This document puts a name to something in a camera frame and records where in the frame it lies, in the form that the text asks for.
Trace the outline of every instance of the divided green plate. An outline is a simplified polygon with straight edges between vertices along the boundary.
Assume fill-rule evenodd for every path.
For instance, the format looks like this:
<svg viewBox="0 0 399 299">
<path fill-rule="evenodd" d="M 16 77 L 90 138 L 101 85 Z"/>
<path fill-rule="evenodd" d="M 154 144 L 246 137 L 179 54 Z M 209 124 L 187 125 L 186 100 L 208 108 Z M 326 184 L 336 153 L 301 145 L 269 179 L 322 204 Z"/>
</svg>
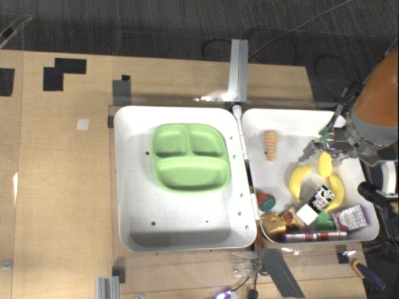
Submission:
<svg viewBox="0 0 399 299">
<path fill-rule="evenodd" d="M 230 181 L 222 134 L 203 124 L 165 124 L 153 135 L 152 162 L 158 184 L 170 192 L 208 192 Z"/>
</svg>

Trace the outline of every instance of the banana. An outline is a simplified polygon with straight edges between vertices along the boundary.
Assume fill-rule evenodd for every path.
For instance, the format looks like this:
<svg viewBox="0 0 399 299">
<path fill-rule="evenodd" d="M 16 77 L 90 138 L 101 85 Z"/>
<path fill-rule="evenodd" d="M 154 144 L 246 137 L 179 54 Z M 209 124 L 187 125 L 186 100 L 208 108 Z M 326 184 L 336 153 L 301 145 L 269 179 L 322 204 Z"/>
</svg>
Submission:
<svg viewBox="0 0 399 299">
<path fill-rule="evenodd" d="M 336 174 L 331 174 L 329 176 L 329 188 L 334 193 L 335 197 L 326 208 L 323 209 L 324 212 L 331 211 L 332 209 L 341 206 L 345 197 L 345 188 L 341 179 Z"/>
<path fill-rule="evenodd" d="M 302 179 L 309 175 L 312 171 L 312 167 L 310 165 L 303 165 L 301 167 L 297 167 L 291 174 L 289 179 L 289 191 L 296 197 L 297 202 L 300 201 L 300 184 Z"/>
<path fill-rule="evenodd" d="M 323 177 L 328 177 L 331 175 L 332 163 L 331 155 L 323 152 L 319 157 L 319 174 Z"/>
</svg>

